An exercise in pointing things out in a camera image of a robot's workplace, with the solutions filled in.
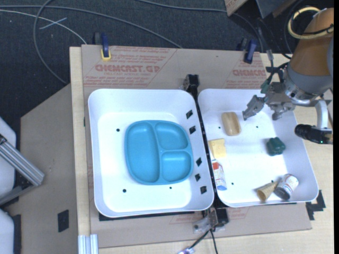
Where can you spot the small white can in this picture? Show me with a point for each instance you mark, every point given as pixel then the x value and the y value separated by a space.
pixel 286 186

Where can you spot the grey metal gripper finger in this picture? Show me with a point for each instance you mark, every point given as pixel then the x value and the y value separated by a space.
pixel 253 107
pixel 278 114

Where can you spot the white plastic tray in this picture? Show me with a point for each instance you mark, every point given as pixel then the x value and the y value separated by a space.
pixel 111 152
pixel 249 168

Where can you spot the tan bread roll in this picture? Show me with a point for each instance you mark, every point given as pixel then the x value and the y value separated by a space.
pixel 231 123

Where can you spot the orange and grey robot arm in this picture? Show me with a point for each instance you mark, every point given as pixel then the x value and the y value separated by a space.
pixel 311 59

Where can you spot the tan ice cream cone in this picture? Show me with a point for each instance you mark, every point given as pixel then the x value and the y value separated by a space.
pixel 266 190

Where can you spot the white red blue carton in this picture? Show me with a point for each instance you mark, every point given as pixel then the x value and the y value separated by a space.
pixel 219 174

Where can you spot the dark green bell pepper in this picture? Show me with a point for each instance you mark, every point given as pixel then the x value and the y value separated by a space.
pixel 275 146

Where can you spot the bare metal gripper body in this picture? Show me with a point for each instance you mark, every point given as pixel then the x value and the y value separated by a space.
pixel 284 98

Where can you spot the brown cardboard board red print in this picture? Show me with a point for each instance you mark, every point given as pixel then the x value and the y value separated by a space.
pixel 132 70

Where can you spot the black cylinder on white bracket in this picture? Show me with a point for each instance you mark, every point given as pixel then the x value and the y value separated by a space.
pixel 315 128

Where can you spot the blue divided plate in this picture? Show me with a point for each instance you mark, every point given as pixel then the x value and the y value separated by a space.
pixel 158 152

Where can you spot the yellow cheese wedge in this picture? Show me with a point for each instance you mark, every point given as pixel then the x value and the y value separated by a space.
pixel 217 148

